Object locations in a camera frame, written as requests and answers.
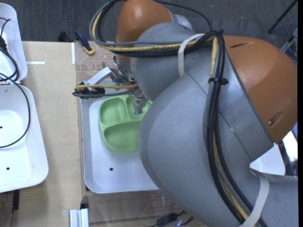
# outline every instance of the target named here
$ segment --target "white strap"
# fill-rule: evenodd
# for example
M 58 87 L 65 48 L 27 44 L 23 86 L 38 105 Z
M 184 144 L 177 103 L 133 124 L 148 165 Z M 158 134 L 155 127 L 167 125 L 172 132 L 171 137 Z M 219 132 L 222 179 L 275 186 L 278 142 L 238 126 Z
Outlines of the white strap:
M 251 214 L 245 220 L 245 222 L 239 227 L 253 227 L 258 222 L 259 218 L 261 217 L 261 213 L 269 193 L 268 179 L 265 176 L 263 176 L 262 173 L 258 173 L 258 172 L 256 173 L 260 180 L 259 194 Z
M 188 44 L 188 42 L 190 42 L 193 39 L 196 39 L 199 36 L 202 36 L 204 34 L 196 34 L 188 39 L 186 39 L 185 41 L 182 42 L 179 50 L 178 50 L 178 69 L 179 69 L 179 75 L 180 77 L 182 77 L 183 75 L 185 75 L 185 70 L 184 70 L 184 50 Z

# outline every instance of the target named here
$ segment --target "black cable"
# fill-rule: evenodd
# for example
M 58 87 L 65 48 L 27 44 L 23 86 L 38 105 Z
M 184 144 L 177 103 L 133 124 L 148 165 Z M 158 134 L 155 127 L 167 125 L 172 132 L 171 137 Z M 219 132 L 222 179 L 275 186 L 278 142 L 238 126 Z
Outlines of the black cable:
M 97 29 L 98 37 L 99 37 L 100 41 L 102 41 L 102 42 L 106 42 L 106 40 L 103 38 L 103 35 L 102 35 L 103 24 L 104 24 L 105 17 L 106 17 L 106 15 L 108 14 L 109 10 L 110 10 L 110 9 L 115 5 L 115 3 L 117 3 L 118 1 L 122 1 L 122 0 L 111 0 L 111 1 L 109 1 L 109 2 L 103 7 L 103 11 L 102 11 L 101 15 L 99 16 L 99 19 L 98 19 L 98 22 L 97 22 L 97 26 L 96 26 L 97 28 L 96 28 L 96 29 Z M 153 1 L 158 2 L 158 3 L 162 3 L 162 4 L 167 4 L 167 5 L 179 7 L 179 8 L 183 8 L 183 9 L 187 9 L 187 10 L 190 10 L 190 11 L 192 11 L 192 12 L 197 13 L 198 15 L 202 16 L 202 17 L 206 20 L 206 22 L 207 22 L 207 24 L 208 24 L 208 26 L 209 26 L 210 31 L 212 31 L 212 26 L 211 26 L 210 21 L 208 20 L 208 18 L 207 18 L 204 14 L 200 13 L 199 11 L 194 10 L 194 9 L 192 9 L 192 8 L 188 8 L 188 7 L 182 6 L 182 5 L 178 5 L 178 4 L 175 4 L 175 3 L 171 3 L 171 2 L 158 1 L 158 0 L 153 0 Z
M 190 223 L 193 219 L 194 219 L 194 217 L 191 216 L 186 222 L 184 222 L 183 224 L 181 224 L 181 226 L 187 225 L 187 224 Z
M 219 155 L 219 159 L 220 159 L 220 163 L 222 165 L 222 168 L 228 178 L 228 180 L 230 181 L 232 187 L 235 189 L 236 193 L 239 195 L 239 197 L 241 198 L 241 200 L 244 202 L 244 204 L 246 205 L 246 207 L 252 211 L 253 210 L 253 206 L 250 204 L 250 202 L 248 201 L 248 199 L 245 197 L 245 195 L 243 194 L 243 192 L 241 191 L 241 189 L 239 188 L 239 186 L 237 185 L 237 183 L 235 182 L 232 174 L 229 171 L 229 168 L 226 164 L 225 161 L 225 157 L 223 154 L 223 150 L 222 150 L 222 145 L 221 145 L 221 139 L 220 139 L 220 129 L 219 129 L 219 110 L 217 110 L 217 116 L 216 116 L 216 124 L 215 124 L 215 130 L 214 130 L 214 134 L 215 134 L 215 140 L 216 140 L 216 145 L 217 145 L 217 150 L 218 150 L 218 155 Z M 259 224 L 262 227 L 267 227 L 267 224 L 264 222 L 264 220 L 262 218 L 259 219 Z
M 163 4 L 167 4 L 167 5 L 172 5 L 172 6 L 179 7 L 179 8 L 183 8 L 183 9 L 187 9 L 187 10 L 190 10 L 190 11 L 192 11 L 192 12 L 195 12 L 195 13 L 197 13 L 198 15 L 202 16 L 202 17 L 206 20 L 206 22 L 207 22 L 207 24 L 208 24 L 208 26 L 209 26 L 209 31 L 212 31 L 212 30 L 213 30 L 212 25 L 211 25 L 211 23 L 209 22 L 208 18 L 207 18 L 204 14 L 200 13 L 200 12 L 197 11 L 197 10 L 194 10 L 194 9 L 191 9 L 191 8 L 188 8 L 188 7 L 179 5 L 179 4 L 171 3 L 171 2 L 164 2 L 164 1 L 158 1 L 158 0 L 154 0 L 154 1 L 155 1 L 155 2 L 159 2 L 159 3 L 163 3 Z
M 224 60 L 225 60 L 225 45 L 224 45 L 224 39 L 222 36 L 222 33 L 217 32 L 215 35 L 218 38 L 219 41 L 219 55 L 218 55 L 218 64 L 214 68 L 214 73 L 213 77 L 218 78 L 219 81 L 222 80 L 223 78 L 223 69 L 224 69 Z M 243 223 L 245 220 L 244 218 L 239 214 L 229 197 L 227 196 L 217 169 L 216 169 L 216 164 L 215 164 L 215 158 L 214 158 L 214 127 L 215 127 L 215 122 L 216 122 L 216 111 L 218 110 L 218 99 L 219 99 L 219 94 L 220 94 L 220 88 L 221 88 L 221 83 L 219 81 L 210 81 L 210 86 L 209 86 L 209 92 L 206 100 L 206 106 L 205 106 L 205 112 L 204 112 L 204 140 L 205 140 L 205 145 L 208 153 L 208 161 L 209 161 L 209 166 L 210 166 L 210 171 L 212 174 L 212 178 L 214 180 L 214 184 L 230 210 L 230 212 L 233 214 L 233 216 L 240 222 Z
M 2 26 L 2 29 L 1 29 L 1 34 L 0 34 L 0 37 L 2 37 L 4 26 L 10 21 L 10 18 L 6 19 L 6 18 L 3 18 L 3 17 L 0 17 L 0 19 L 5 20 L 5 22 L 4 22 L 3 26 Z
M 15 67 L 15 70 L 13 72 L 12 75 L 10 75 L 9 77 L 7 77 L 8 79 L 13 79 L 14 76 L 16 76 L 15 80 L 17 80 L 19 78 L 19 69 L 18 69 L 18 65 L 16 63 L 16 61 L 14 60 L 14 58 L 11 57 L 10 53 L 8 52 L 7 50 L 7 45 L 5 43 L 5 40 L 4 38 L 2 37 L 2 33 L 3 33 L 3 30 L 4 30 L 4 26 L 6 25 L 7 22 L 10 21 L 10 18 L 9 19 L 5 19 L 3 17 L 0 17 L 0 19 L 3 19 L 5 20 L 5 23 L 2 25 L 2 29 L 1 29 L 1 34 L 0 34 L 0 51 L 5 54 L 13 63 L 14 67 Z
M 165 226 L 167 225 L 168 223 L 171 223 L 173 221 L 176 221 L 178 219 L 178 216 L 182 215 L 182 214 L 185 214 L 186 212 L 183 210 L 181 213 L 179 214 L 176 214 L 176 213 L 171 213 L 167 216 L 164 216 L 164 217 L 161 217 L 159 219 L 157 219 L 157 224 L 156 225 L 153 225 L 153 226 L 150 226 L 150 227 L 162 227 L 162 226 Z M 181 224 L 181 225 L 185 225 L 185 224 L 188 224 L 190 221 L 193 220 L 194 217 L 190 217 L 189 220 L 187 220 L 184 224 Z
M 0 146 L 0 149 L 1 149 L 1 148 L 6 148 L 6 147 L 9 147 L 9 146 L 12 146 L 12 145 L 16 144 L 17 142 L 19 142 L 19 141 L 26 135 L 26 133 L 27 133 L 28 130 L 29 130 L 31 118 L 30 118 L 30 105 L 29 105 L 29 100 L 28 100 L 28 97 L 27 97 L 25 91 L 24 91 L 24 90 L 21 88 L 21 86 L 18 85 L 14 80 L 10 79 L 9 77 L 7 77 L 6 75 L 4 75 L 4 74 L 1 73 L 1 72 L 0 72 L 0 75 L 2 76 L 2 77 L 0 77 L 0 78 L 3 79 L 3 77 L 4 77 L 5 80 L 10 80 L 11 82 L 13 82 L 13 83 L 21 90 L 21 92 L 23 93 L 23 95 L 24 95 L 24 97 L 25 97 L 25 99 L 26 99 L 26 101 L 27 101 L 27 110 L 28 110 L 28 123 L 27 123 L 27 127 L 26 127 L 26 129 L 25 129 L 25 132 L 24 132 L 17 140 L 15 140 L 14 142 L 12 142 L 12 143 L 10 143 L 10 144 L 8 144 L 8 145 L 5 145 L 5 146 Z
M 297 3 L 298 0 L 294 0 L 292 4 L 285 10 L 285 12 L 278 18 L 278 20 L 273 24 L 273 26 L 267 31 L 269 34 L 273 32 L 273 29 L 280 23 L 280 21 L 285 17 L 290 9 Z
M 186 47 L 184 50 L 184 54 L 193 52 L 197 49 L 201 49 L 204 47 L 209 47 L 212 44 L 212 41 L 206 42 L 207 39 L 212 37 L 217 32 L 210 31 L 197 40 L 195 44 L 190 47 Z M 117 55 L 123 55 L 127 57 L 160 57 L 160 56 L 172 56 L 178 54 L 179 48 L 165 49 L 165 50 L 150 50 L 150 51 L 135 51 L 135 52 L 115 52 L 111 51 Z
M 72 94 L 74 96 L 78 96 L 78 97 L 83 97 L 83 98 L 100 98 L 100 97 L 104 97 L 104 96 L 119 96 L 119 95 L 125 95 L 125 94 L 129 94 L 132 93 L 134 91 L 138 90 L 138 87 L 136 87 L 133 90 L 128 90 L 125 92 L 121 92 L 121 93 L 111 93 L 111 94 L 82 94 L 82 93 L 77 93 L 77 92 L 73 92 Z

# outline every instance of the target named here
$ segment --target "yellow cable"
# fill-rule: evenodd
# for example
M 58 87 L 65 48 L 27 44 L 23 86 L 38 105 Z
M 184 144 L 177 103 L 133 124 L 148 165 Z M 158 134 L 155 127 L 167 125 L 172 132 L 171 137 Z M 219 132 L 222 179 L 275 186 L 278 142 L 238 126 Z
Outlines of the yellow cable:
M 92 27 L 92 34 L 93 36 L 96 38 L 96 27 L 97 27 L 97 23 L 99 20 L 99 17 L 101 15 L 101 13 L 103 12 L 100 11 L 100 13 L 97 15 L 94 23 L 93 23 L 93 27 Z M 192 41 L 189 42 L 187 45 L 193 45 L 195 44 L 196 41 Z M 165 45 L 156 45 L 156 46 L 145 46 L 145 47 L 111 47 L 111 46 L 106 46 L 106 45 L 102 45 L 97 43 L 97 46 L 109 50 L 109 51 L 117 51 L 117 52 L 137 52 L 137 51 L 152 51 L 152 50 L 166 50 L 166 49 L 175 49 L 175 48 L 179 48 L 181 46 L 181 44 L 165 44 Z
M 217 39 L 217 37 L 214 37 L 213 50 L 212 50 L 212 61 L 211 61 L 211 65 L 210 65 L 210 77 L 213 76 L 214 64 L 215 64 L 216 56 L 217 56 L 217 50 L 218 50 L 218 39 Z
M 225 172 L 224 172 L 224 170 L 223 170 L 223 167 L 222 167 L 222 164 L 220 162 L 220 159 L 219 159 L 219 154 L 218 154 L 218 149 L 217 149 L 217 145 L 216 145 L 215 139 L 214 139 L 214 158 L 215 158 L 216 162 L 218 163 L 218 165 L 219 165 L 222 173 L 224 175 L 226 175 Z M 235 208 L 238 210 L 238 212 L 241 214 L 241 216 L 244 219 L 247 219 L 248 218 L 248 214 L 245 212 L 245 210 L 239 204 L 238 200 L 235 198 L 235 196 L 233 195 L 233 193 L 231 192 L 231 190 L 228 188 L 228 186 L 225 184 L 225 182 L 224 181 L 221 181 L 221 182 L 222 182 L 223 187 L 226 190 L 228 196 L 230 197 L 232 203 L 234 204 Z
M 210 77 L 213 76 L 213 71 L 214 71 L 214 66 L 215 66 L 215 59 L 216 59 L 216 55 L 217 55 L 217 50 L 218 50 L 218 39 L 217 37 L 214 37 L 213 39 L 213 49 L 212 49 L 212 57 L 211 57 L 211 66 L 210 66 Z M 226 173 L 224 172 L 224 169 L 222 167 L 222 164 L 220 162 L 220 158 L 219 158 L 219 153 L 218 153 L 218 149 L 217 149 L 217 144 L 216 144 L 216 140 L 215 140 L 215 135 L 214 135 L 214 158 L 216 160 L 216 162 L 218 163 L 222 173 L 224 175 L 226 175 Z M 241 216 L 244 219 L 248 218 L 248 214 L 245 212 L 245 210 L 242 208 L 242 206 L 239 204 L 239 202 L 237 201 L 237 199 L 235 198 L 235 196 L 233 195 L 233 193 L 231 192 L 231 190 L 228 188 L 228 186 L 225 184 L 224 181 L 221 181 L 223 184 L 223 187 L 225 189 L 225 191 L 227 192 L 229 198 L 231 199 L 232 203 L 234 204 L 235 208 L 238 210 L 238 212 L 241 214 Z
M 126 86 L 114 86 L 114 85 L 94 85 L 94 84 L 87 84 L 87 85 L 76 85 L 76 91 L 81 92 L 85 88 L 88 87 L 97 87 L 97 88 L 114 88 L 114 89 L 127 89 L 127 88 L 135 88 L 138 84 L 126 85 Z

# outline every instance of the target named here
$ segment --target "gray robot arm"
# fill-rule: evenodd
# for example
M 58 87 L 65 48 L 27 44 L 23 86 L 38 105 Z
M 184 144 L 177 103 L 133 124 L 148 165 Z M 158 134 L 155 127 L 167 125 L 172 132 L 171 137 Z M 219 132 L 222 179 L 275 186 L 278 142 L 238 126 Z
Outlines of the gray robot arm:
M 123 83 L 138 87 L 131 91 L 137 100 L 153 101 L 138 143 L 159 189 L 209 227 L 298 226 L 298 178 L 250 169 L 297 121 L 291 60 L 261 40 L 206 33 L 187 46 L 180 76 L 176 48 L 195 35 L 187 19 L 151 0 L 126 0 L 111 46 L 94 29 L 117 1 L 96 13 L 91 36 L 116 53 Z M 214 49 L 204 36 L 221 38 L 223 47 Z M 138 112 L 143 105 L 135 105 Z

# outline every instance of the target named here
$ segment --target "green divided tray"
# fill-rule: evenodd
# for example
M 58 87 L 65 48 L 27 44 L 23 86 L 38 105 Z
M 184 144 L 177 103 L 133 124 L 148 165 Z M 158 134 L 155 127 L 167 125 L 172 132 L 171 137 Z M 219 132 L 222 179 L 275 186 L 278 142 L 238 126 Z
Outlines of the green divided tray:
M 99 106 L 98 117 L 102 137 L 112 150 L 138 150 L 139 127 L 152 103 L 148 101 L 143 113 L 135 115 L 134 99 L 133 95 L 114 96 L 105 99 Z

